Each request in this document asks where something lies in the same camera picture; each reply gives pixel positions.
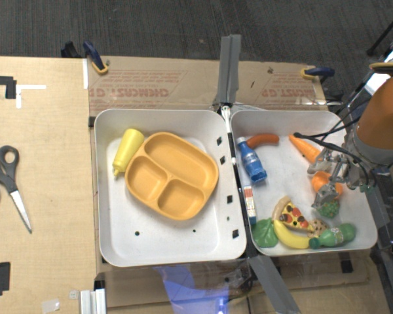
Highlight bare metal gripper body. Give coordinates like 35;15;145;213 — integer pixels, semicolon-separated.
334;141;377;191

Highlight green grapes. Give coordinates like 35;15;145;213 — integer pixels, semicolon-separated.
315;199;341;219

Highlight orange rounded toy food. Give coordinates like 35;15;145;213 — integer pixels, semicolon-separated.
310;171;344;200

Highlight orange carrot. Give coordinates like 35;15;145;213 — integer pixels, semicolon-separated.
288;133;322;164

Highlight brown speckled biscuit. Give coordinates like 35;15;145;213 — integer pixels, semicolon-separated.
309;218;330;239

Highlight white plastic tray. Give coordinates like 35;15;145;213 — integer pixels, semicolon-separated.
229;109;379;258
94;108;248;268

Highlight pizza slice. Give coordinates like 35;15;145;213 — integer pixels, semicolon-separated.
271;195;316;234

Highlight green plastic bottle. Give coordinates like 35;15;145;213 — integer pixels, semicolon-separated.
309;222;358;250

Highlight yellow banana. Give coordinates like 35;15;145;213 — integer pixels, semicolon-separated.
272;218;312;250

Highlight red sausage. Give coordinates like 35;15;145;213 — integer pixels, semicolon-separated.
246;133;280;150

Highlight blue plastic bottle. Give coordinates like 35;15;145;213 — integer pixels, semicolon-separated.
236;136;268;185

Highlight green lettuce leaf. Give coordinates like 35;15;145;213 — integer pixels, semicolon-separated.
251;217;280;249

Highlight white red blue carton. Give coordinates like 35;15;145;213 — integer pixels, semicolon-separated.
242;185;257;226

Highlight orange divided plate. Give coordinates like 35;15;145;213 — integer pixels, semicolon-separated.
124;131;220;221

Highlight brown cardboard board red print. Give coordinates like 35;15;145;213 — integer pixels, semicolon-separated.
86;56;371;309

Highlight yellow squeeze bottle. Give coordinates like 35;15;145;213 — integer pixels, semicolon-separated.
112;128;145;177

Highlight grey handled scissors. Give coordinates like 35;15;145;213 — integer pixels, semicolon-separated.
0;145;33;235

